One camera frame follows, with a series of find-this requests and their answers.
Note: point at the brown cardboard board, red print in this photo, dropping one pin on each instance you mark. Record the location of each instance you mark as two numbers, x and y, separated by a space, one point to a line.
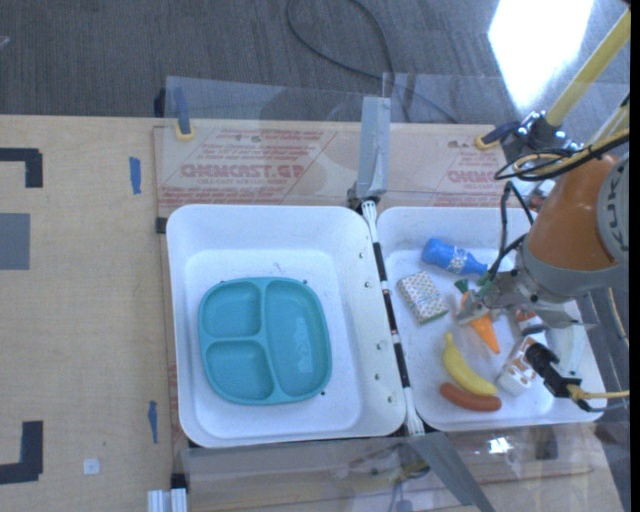
280 165

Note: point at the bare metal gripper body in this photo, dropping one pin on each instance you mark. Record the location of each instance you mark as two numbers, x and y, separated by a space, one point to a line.
505 291

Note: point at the blue divided plate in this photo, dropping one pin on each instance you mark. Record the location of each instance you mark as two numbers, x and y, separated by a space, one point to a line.
265 340

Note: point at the white patterned carton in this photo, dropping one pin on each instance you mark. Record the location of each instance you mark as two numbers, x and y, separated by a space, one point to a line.
423 297

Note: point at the red-brown sausage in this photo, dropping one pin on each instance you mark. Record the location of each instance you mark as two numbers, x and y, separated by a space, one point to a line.
470 400

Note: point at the orange carrot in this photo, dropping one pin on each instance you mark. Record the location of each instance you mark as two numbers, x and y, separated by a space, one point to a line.
487 332

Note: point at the yellow banana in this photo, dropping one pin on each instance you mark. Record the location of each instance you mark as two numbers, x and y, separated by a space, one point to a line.
462 371

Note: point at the white and orange can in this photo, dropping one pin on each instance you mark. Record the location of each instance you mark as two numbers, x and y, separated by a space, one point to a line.
528 320

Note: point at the white plastic tray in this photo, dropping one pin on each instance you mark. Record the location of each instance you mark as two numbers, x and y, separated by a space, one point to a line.
300 230
430 350

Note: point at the white and orange carton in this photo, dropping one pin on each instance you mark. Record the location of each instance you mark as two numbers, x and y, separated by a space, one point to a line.
515 372

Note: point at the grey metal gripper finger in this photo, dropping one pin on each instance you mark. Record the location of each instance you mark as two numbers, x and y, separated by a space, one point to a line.
494 315
469 311

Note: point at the blue bottle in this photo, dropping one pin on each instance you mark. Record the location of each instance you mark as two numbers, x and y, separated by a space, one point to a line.
447 256

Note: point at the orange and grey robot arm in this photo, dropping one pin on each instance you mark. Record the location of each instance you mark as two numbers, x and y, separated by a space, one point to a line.
570 225

